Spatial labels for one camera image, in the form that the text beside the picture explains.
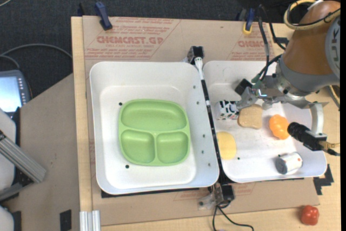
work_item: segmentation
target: green plate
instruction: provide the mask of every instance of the green plate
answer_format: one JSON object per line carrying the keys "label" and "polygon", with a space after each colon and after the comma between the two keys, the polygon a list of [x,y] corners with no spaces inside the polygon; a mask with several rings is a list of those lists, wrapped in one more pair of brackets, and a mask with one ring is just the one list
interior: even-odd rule
{"label": "green plate", "polygon": [[190,126],[177,103],[140,99],[125,103],[118,120],[122,154],[135,164],[172,166],[190,152]]}

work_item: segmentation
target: white can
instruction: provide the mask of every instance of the white can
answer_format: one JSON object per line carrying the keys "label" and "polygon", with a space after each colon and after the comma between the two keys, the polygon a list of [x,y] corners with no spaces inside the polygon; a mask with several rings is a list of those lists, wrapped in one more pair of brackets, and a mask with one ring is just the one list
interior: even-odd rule
{"label": "white can", "polygon": [[302,166],[303,159],[297,152],[280,156],[275,161],[275,167],[281,174],[287,174],[293,170],[301,168]]}

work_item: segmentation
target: screen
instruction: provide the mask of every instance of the screen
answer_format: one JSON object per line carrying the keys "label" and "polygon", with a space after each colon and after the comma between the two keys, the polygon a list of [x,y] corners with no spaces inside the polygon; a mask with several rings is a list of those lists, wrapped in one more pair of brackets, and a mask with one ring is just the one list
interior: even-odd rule
{"label": "screen", "polygon": [[6,112],[14,112],[22,106],[16,77],[0,77],[0,108]]}

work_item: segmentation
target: blue clamp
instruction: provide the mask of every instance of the blue clamp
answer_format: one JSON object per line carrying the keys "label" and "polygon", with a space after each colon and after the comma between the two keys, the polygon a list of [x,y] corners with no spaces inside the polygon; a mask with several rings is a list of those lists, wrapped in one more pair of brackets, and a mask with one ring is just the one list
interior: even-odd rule
{"label": "blue clamp", "polygon": [[113,28],[113,25],[110,23],[106,6],[102,2],[96,2],[95,4],[96,15],[101,17],[100,24],[103,30],[109,30]]}
{"label": "blue clamp", "polygon": [[250,8],[249,12],[248,12],[248,16],[247,16],[247,20],[244,23],[243,26],[243,33],[246,35],[251,34],[252,32],[252,23],[254,21],[255,18],[255,9]]}

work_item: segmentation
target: white tray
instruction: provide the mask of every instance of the white tray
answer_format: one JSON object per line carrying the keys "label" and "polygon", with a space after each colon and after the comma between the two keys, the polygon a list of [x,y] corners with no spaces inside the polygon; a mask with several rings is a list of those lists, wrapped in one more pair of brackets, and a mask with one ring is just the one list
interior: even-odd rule
{"label": "white tray", "polygon": [[[215,114],[218,101],[239,101],[240,95],[235,92],[239,82],[246,78],[251,80],[263,67],[264,62],[243,61],[212,61],[205,64],[203,71],[208,93]],[[273,73],[275,66],[269,68]],[[311,128],[310,109],[299,109],[291,104],[276,103],[271,109],[263,110],[262,129],[240,127],[237,120],[214,119],[215,129],[231,133],[236,141],[235,158],[222,160],[226,176],[235,182],[253,182],[277,179],[293,179],[323,175],[327,162],[323,151],[311,151],[296,139],[289,137],[280,140],[273,137],[269,129],[269,118],[280,114],[289,122],[298,122]],[[275,168],[278,155],[298,152],[303,160],[303,166],[286,175],[280,174]]]}
{"label": "white tray", "polygon": [[[90,70],[94,117],[96,177],[109,194],[201,188],[219,175],[215,147],[195,67],[182,62],[99,62]],[[125,159],[118,141],[118,114],[129,100],[174,101],[188,114],[191,147],[175,166],[140,166]]]}

